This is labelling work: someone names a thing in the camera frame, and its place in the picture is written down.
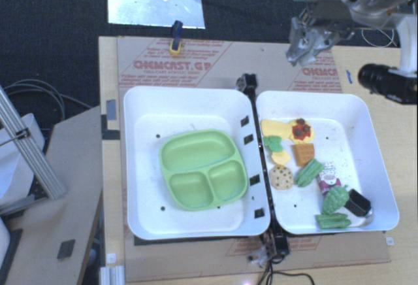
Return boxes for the green divided plate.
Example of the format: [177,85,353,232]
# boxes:
[159,128,249,212]

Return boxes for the tan toy biscuit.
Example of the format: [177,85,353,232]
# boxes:
[268,163,294,191]

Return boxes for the black cylinder on white bracket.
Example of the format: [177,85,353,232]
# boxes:
[357,13,418,105]

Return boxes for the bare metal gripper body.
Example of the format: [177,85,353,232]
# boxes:
[304,0,416,40]

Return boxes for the green toy lettuce leaf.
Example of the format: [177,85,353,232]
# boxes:
[263,135,284,152]

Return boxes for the white plastic tray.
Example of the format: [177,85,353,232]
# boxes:
[123,85,272,241]
[255,90,400,235]

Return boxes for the toy pizza slice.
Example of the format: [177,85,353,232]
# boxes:
[288,117,316,144]

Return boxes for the brown cardboard board red print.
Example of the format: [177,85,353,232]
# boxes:
[116,35,391,283]

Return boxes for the yellow toy cheese slice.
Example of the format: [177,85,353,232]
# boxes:
[260,118,292,141]

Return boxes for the thin black rod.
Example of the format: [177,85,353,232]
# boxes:
[245,86,282,245]

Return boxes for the green toy beans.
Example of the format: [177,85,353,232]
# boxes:
[294,158,325,188]
[315,212,353,230]

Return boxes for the green toy grapes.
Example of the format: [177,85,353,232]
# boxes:
[321,184,350,216]

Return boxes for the small yellow toy piece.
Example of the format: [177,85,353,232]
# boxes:
[270,150,292,166]

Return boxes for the orange toy bread slice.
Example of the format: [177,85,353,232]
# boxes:
[291,142,316,168]

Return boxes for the clear bottle with black cap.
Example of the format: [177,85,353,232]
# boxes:
[344,188,375,227]

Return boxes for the white and purple packet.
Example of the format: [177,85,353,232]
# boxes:
[317,161,344,195]

